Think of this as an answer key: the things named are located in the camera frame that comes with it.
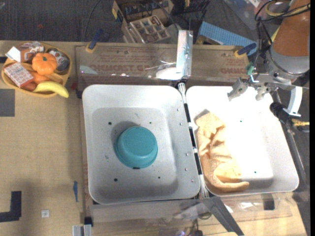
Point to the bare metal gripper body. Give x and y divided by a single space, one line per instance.
268 79

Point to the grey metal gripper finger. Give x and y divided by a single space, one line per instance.
238 88
261 93

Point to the yellow banana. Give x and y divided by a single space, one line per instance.
53 87

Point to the black cylinder on white bracket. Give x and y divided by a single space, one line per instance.
280 112

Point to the brown and white carton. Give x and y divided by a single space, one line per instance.
30 51

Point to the teal bowl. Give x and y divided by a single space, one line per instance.
136 146

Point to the white and red packet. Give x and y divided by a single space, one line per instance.
18 74

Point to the small printed can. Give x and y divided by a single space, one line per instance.
60 59

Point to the small white carton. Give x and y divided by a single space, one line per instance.
13 53

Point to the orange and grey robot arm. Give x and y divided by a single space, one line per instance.
292 33

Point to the orange divided plate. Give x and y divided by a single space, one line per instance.
9 81

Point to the orange pumpkin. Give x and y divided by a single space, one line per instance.
44 63

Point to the orange carrot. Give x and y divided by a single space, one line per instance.
39 78

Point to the white plastic tray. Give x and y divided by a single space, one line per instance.
137 102
256 144

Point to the yellow cloth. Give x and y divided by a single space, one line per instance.
214 154

